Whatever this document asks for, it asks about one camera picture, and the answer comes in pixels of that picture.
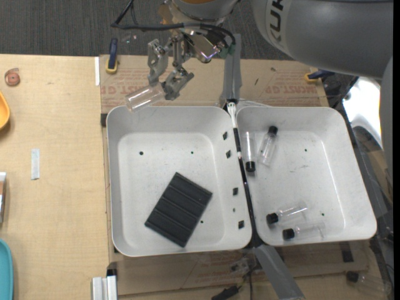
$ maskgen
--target black connector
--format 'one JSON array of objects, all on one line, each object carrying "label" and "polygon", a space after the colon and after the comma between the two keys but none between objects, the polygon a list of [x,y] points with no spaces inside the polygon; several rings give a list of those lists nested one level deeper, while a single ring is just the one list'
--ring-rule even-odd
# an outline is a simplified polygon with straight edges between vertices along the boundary
[{"label": "black connector", "polygon": [[239,293],[239,288],[237,286],[232,286],[224,289],[221,293],[213,296],[211,300],[225,300],[233,297],[235,294]]}]

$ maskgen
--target wooden table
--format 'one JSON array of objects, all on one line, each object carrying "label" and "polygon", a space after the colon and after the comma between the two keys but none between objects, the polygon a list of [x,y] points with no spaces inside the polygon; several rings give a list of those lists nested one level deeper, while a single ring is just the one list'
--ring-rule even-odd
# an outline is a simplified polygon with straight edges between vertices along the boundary
[{"label": "wooden table", "polygon": [[[0,79],[11,109],[10,122],[0,131],[0,171],[7,172],[0,238],[12,252],[14,300],[90,299],[91,279],[104,276],[110,263],[101,92],[94,64],[93,57],[0,55],[0,73],[19,68],[21,77],[15,87]],[[32,149],[40,150],[35,180]],[[379,274],[374,255],[367,255],[369,269]],[[296,281],[308,299],[364,299],[346,285],[343,274]],[[121,298],[209,299],[221,290]],[[276,299],[268,282],[254,286],[255,299],[260,295]],[[232,299],[248,298],[245,286]]]}]

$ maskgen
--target clear vial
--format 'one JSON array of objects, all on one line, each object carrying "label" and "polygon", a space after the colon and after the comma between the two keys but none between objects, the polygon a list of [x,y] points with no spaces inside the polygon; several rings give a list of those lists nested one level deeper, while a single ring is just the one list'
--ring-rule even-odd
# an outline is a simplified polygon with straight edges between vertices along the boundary
[{"label": "clear vial", "polygon": [[267,214],[267,223],[269,225],[287,224],[292,221],[296,221],[300,218],[304,218],[305,211],[308,207],[304,201],[298,201],[292,206],[280,207],[276,212]]},{"label": "clear vial", "polygon": [[388,296],[392,292],[392,285],[381,277],[372,276],[365,272],[348,271],[347,282],[360,292],[369,294],[371,298]]},{"label": "clear vial", "polygon": [[261,146],[258,151],[258,161],[266,166],[271,165],[272,158],[276,149],[276,142],[278,140],[278,128],[276,126],[271,126],[268,132],[264,135],[262,139]]},{"label": "clear vial", "polygon": [[325,224],[323,222],[305,222],[294,225],[282,231],[284,240],[302,240],[311,237],[323,238],[325,233]]},{"label": "clear vial", "polygon": [[132,92],[131,94],[128,94],[125,96],[125,102],[130,111],[136,112],[142,108],[165,99],[165,95],[166,94],[163,86],[160,82],[157,82],[157,84],[153,86],[148,85],[142,89]]},{"label": "clear vial", "polygon": [[246,166],[246,171],[253,173],[256,170],[256,137],[253,132],[242,133],[242,157]]}]

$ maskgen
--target held transparent vial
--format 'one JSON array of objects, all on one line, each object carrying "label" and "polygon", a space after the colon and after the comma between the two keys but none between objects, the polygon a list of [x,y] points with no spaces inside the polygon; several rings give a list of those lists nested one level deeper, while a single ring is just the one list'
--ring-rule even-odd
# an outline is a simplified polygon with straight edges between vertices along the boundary
[{"label": "held transparent vial", "polygon": [[305,220],[305,213],[308,210],[306,203],[302,200],[297,201],[292,206],[280,207],[276,212],[267,214],[268,225],[285,225],[293,221],[301,222]]},{"label": "held transparent vial", "polygon": [[242,138],[242,156],[246,171],[253,173],[256,170],[256,137],[253,132],[244,132]]},{"label": "held transparent vial", "polygon": [[163,99],[165,99],[165,92],[160,82],[153,86],[148,85],[125,96],[126,106],[132,112],[139,111]]},{"label": "held transparent vial", "polygon": [[388,296],[392,291],[392,285],[389,281],[365,272],[348,271],[346,279],[350,285],[360,292],[370,295],[369,299],[380,299],[380,297]]},{"label": "held transparent vial", "polygon": [[282,231],[282,238],[286,241],[302,240],[311,237],[325,236],[325,224],[319,222],[304,222],[301,224],[293,225]]},{"label": "held transparent vial", "polygon": [[271,126],[268,132],[264,135],[262,139],[261,146],[258,151],[258,161],[266,166],[271,165],[273,156],[276,150],[276,144],[278,141],[278,128],[276,126]]}]

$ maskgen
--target blue bowl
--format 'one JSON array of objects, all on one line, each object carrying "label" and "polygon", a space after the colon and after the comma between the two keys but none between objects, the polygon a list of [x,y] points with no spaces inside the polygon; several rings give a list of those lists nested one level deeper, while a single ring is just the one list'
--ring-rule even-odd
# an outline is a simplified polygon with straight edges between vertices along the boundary
[{"label": "blue bowl", "polygon": [[14,274],[11,251],[0,239],[0,300],[13,300]]}]

